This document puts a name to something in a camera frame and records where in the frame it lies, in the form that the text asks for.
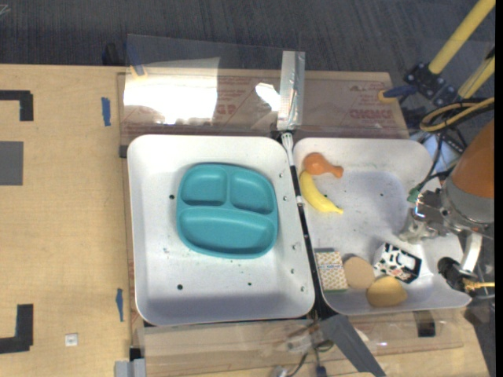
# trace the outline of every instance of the orange toy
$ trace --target orange toy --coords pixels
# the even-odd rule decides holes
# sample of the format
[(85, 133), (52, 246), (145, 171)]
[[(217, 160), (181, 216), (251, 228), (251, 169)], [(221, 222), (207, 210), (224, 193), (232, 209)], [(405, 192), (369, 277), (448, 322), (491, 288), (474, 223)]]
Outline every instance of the orange toy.
[(313, 152), (304, 158), (304, 168), (308, 174), (331, 173), (336, 178), (343, 176), (344, 169), (331, 165), (325, 157), (319, 152)]

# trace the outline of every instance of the white tray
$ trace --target white tray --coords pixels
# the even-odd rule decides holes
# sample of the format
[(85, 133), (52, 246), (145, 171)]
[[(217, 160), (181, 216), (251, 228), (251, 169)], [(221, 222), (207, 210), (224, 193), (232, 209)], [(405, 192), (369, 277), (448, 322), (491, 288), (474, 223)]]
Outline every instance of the white tray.
[[(145, 135), (129, 146), (136, 303), (151, 324), (301, 317), (314, 287), (288, 158), (264, 137)], [(183, 174), (198, 163), (256, 170), (275, 189), (277, 242), (262, 257), (216, 258), (191, 251), (178, 237), (176, 196)]]
[[(299, 174), (304, 157), (312, 152), (320, 152), (330, 163), (344, 168), (341, 179), (331, 174), (314, 176), (318, 189), (340, 205), (344, 213), (321, 213), (306, 203), (313, 248), (332, 247), (343, 258), (355, 254), (372, 263), (376, 249), (388, 242), (423, 259), (420, 277), (403, 284), (408, 298), (401, 305), (372, 307), (363, 290), (324, 293), (325, 301), (335, 311), (347, 315), (392, 313), (455, 308), (470, 302), (468, 295), (449, 287), (437, 271), (437, 262), (442, 257), (461, 260), (461, 246), (456, 236), (415, 245), (397, 237), (409, 208), (407, 192), (431, 167), (431, 157), (421, 144), (409, 140), (306, 138), (294, 147)], [(437, 187), (439, 183), (435, 179), (426, 189)]]

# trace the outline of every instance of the small box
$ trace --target small box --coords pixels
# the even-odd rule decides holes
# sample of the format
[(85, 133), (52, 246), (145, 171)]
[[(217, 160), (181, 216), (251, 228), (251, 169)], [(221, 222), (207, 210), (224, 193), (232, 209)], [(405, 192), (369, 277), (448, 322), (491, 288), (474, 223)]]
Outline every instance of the small box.
[(420, 258), (390, 243), (383, 244), (374, 256), (374, 269), (406, 284), (418, 278), (421, 263)]
[(332, 248), (319, 248), (314, 250), (314, 254), (323, 291), (341, 292), (347, 290), (346, 274), (340, 253)]

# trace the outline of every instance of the wooden table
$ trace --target wooden table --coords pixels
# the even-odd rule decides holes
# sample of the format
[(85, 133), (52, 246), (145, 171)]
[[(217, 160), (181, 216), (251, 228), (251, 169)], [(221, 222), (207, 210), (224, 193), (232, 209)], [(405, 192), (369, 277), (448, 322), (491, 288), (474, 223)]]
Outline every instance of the wooden table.
[[(23, 185), (0, 185), (0, 337), (14, 336), (17, 305), (34, 306), (33, 346), (0, 354), (1, 376), (112, 376), (114, 362), (128, 359), (120, 72), (123, 68), (0, 65), (1, 90), (30, 90), (35, 97), (33, 122), (19, 120), (19, 102), (0, 101), (0, 141), (24, 143)], [(110, 126), (101, 98), (110, 101)], [(475, 332), (460, 314), (461, 347), (377, 360), (389, 375), (487, 375)], [(74, 333), (78, 345), (66, 346), (65, 336)], [(325, 365), (330, 375), (357, 375), (346, 360)], [(308, 364), (299, 375), (312, 373)]]

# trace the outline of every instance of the gray carpet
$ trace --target gray carpet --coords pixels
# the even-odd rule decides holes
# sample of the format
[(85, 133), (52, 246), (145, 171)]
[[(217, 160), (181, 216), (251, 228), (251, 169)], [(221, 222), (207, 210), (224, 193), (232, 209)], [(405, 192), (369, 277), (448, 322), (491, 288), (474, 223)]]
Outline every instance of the gray carpet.
[[(0, 17), (0, 63), (100, 65), (106, 43), (123, 53), (127, 35), (137, 34), (301, 49), (308, 70), (387, 71), (399, 85), (477, 1), (0, 0), (10, 8)], [(493, 10), (443, 72), (448, 82), (459, 87), (494, 41)], [(493, 95), (491, 77), (478, 96)], [(486, 121), (474, 119), (464, 132)], [(491, 320), (484, 328), (494, 332)], [(495, 375), (491, 335), (480, 331)]]

